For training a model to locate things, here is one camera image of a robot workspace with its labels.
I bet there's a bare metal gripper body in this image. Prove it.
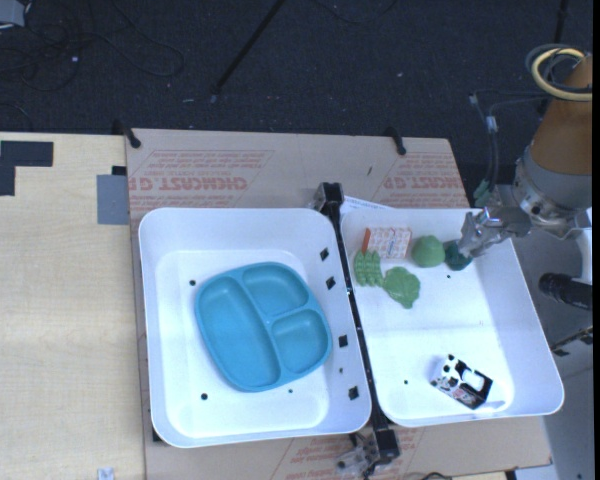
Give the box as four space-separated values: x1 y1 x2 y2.
483 186 584 242

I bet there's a dark green toy vegetable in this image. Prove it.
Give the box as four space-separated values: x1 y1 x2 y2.
443 240 475 272

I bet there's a light green round toy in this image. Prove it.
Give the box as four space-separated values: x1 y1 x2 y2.
410 234 448 270

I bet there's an orange and white carton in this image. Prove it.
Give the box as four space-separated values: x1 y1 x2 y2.
361 225 413 261

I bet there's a white plastic tray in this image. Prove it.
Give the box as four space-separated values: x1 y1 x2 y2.
138 206 373 450
339 207 566 429

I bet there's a light green lettuce leaf toy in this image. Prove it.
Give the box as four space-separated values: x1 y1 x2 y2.
382 266 423 311

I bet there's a white paper sheet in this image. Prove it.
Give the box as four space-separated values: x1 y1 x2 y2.
341 194 397 215

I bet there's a green pea pods toy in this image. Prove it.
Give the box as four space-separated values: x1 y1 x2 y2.
353 249 386 289

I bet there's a black and white carton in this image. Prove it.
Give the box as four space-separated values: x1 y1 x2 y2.
429 353 495 411

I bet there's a thin black and white rod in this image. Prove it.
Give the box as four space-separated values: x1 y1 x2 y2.
324 201 392 435

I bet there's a brown cardboard board red print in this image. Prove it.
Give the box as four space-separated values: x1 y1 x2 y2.
124 127 554 480

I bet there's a blue divided plate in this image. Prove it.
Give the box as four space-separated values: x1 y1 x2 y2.
194 260 333 394

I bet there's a black cylinder on white bracket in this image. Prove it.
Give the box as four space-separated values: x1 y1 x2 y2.
538 206 593 312

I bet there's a black block with thin wires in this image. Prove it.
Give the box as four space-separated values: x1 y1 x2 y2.
370 426 402 471
314 181 344 214

